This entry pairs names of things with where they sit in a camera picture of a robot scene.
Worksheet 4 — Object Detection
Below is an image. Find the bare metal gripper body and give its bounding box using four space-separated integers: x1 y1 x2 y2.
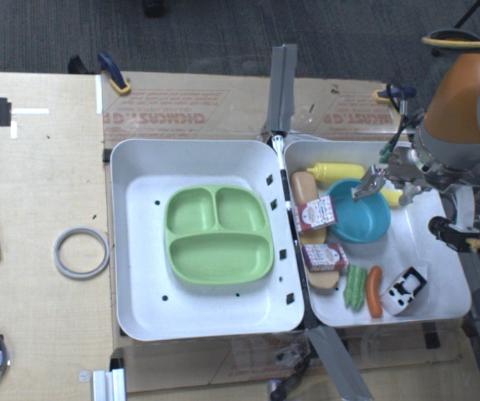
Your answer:
383 145 437 190

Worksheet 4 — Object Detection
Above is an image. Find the yellow banana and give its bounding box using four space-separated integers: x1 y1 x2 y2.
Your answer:
379 187 404 208

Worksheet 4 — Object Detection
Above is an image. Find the yellow mustard bottle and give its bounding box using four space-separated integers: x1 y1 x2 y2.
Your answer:
306 161 367 184

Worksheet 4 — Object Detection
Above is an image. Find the blue bowl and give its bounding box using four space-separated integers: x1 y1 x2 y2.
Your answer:
326 178 392 244

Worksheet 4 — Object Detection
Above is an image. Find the white plastic tray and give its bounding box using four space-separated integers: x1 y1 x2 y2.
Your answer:
109 138 306 343
282 140 473 329

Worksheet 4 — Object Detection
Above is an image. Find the red and white small carton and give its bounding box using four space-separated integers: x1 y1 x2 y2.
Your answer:
301 242 350 273
293 195 338 234

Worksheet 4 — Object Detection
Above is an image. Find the tan bread roll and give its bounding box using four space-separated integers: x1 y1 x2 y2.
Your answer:
306 267 341 291
290 170 328 246

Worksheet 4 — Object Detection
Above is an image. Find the green bean bundle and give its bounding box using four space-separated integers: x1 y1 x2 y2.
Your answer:
342 262 369 311

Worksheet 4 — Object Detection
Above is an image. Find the orange sausage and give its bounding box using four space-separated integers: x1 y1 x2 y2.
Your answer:
365 265 385 319

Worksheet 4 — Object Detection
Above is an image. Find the green divided plate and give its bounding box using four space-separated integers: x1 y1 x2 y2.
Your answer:
163 184 275 286

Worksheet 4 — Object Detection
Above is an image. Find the brown cardboard board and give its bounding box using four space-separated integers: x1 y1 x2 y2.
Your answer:
100 71 477 394

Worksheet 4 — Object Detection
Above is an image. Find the black cylinder on white bracket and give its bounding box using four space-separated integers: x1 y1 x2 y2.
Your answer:
427 181 480 254

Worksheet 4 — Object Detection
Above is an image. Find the grey tape ring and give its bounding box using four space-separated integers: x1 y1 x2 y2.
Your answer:
53 226 111 281

